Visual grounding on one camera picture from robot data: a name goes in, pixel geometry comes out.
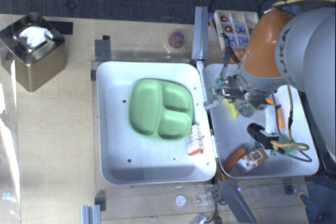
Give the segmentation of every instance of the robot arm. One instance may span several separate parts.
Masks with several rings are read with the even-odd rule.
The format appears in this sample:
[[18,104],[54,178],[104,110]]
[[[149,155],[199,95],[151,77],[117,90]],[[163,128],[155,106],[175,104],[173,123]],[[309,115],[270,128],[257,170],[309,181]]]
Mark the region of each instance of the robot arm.
[[261,108],[265,97],[281,85],[305,92],[335,162],[335,8],[298,16],[276,9],[264,15],[251,35],[235,84],[244,96],[236,99],[244,104],[243,115],[248,115],[246,103]]
[[305,92],[312,115],[335,160],[335,8],[302,13],[278,37],[275,62],[281,76]]

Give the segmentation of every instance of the orange object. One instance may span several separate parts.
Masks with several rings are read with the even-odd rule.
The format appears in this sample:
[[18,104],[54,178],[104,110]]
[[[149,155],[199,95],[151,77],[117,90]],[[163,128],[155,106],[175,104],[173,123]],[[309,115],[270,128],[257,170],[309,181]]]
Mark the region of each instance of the orange object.
[[[270,98],[270,97],[266,98],[266,102],[269,103],[269,104],[274,104],[273,99]],[[277,114],[278,114],[278,125],[281,129],[283,129],[283,128],[285,128],[285,124],[283,123],[284,121],[283,121],[281,113],[278,109],[277,109]]]
[[261,17],[251,34],[241,61],[246,72],[259,77],[281,77],[275,63],[275,45],[280,31],[293,17],[293,13],[279,9]]
[[234,151],[229,158],[226,160],[224,165],[224,171],[230,173],[233,167],[236,165],[236,162],[246,154],[246,149],[244,147],[239,147],[236,151]]

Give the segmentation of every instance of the white tray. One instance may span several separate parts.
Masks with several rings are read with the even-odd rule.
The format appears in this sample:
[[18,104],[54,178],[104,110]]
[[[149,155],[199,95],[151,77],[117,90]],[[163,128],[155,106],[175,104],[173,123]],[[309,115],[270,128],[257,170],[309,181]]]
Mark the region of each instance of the white tray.
[[[214,81],[220,74],[223,65],[212,64],[205,68],[204,79],[207,88],[214,86]],[[232,76],[237,72],[237,65],[229,65],[228,76]],[[237,167],[228,174],[233,178],[269,178],[269,177],[291,177],[313,175],[319,168],[319,159],[315,149],[315,145],[308,127],[306,116],[304,114],[298,91],[291,88],[293,95],[293,124],[291,127],[292,137],[295,142],[306,143],[310,149],[305,153],[312,158],[311,163],[298,161],[279,153],[272,153],[269,160],[261,164],[259,167],[250,171],[247,175],[242,175]],[[282,116],[285,123],[285,129],[282,134],[288,137],[287,119],[289,115],[289,97],[287,87],[282,86],[275,94],[275,99],[282,107]],[[252,150],[255,140],[247,133],[247,126],[250,123],[257,123],[265,126],[265,112],[256,111],[250,118],[239,115],[236,119],[230,116],[227,106],[224,103],[211,109],[211,118],[215,138],[217,141],[218,154],[220,163],[224,167],[228,156],[240,145],[244,145],[248,150]],[[298,151],[291,152],[292,155],[305,158]]]
[[[194,101],[193,123],[201,125],[203,154],[188,156],[181,141],[134,134],[127,108],[134,83],[163,79],[185,86]],[[216,171],[215,156],[198,71],[183,63],[105,62],[97,70],[101,172],[114,185],[204,182]]]

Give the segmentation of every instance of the tissue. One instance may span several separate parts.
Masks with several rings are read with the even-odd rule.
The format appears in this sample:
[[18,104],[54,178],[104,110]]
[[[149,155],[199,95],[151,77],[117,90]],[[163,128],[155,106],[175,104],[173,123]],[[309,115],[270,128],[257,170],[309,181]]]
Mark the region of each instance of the tissue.
[[35,48],[46,41],[46,37],[50,39],[54,38],[53,34],[47,28],[38,26],[30,26],[19,34],[19,38],[27,38],[26,44],[30,48]]

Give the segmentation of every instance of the tissue box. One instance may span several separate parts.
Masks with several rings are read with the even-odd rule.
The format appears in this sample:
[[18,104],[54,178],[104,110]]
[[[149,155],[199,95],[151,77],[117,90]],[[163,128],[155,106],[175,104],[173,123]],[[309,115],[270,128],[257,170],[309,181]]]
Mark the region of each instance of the tissue box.
[[[48,29],[54,39],[47,38],[39,46],[31,47],[19,38],[30,26]],[[34,92],[65,68],[65,39],[37,13],[30,13],[0,31],[1,64],[10,71],[15,59],[16,80],[29,92]]]
[[189,156],[195,155],[203,151],[203,140],[201,127],[195,124],[191,127],[190,134],[186,138],[187,154]]

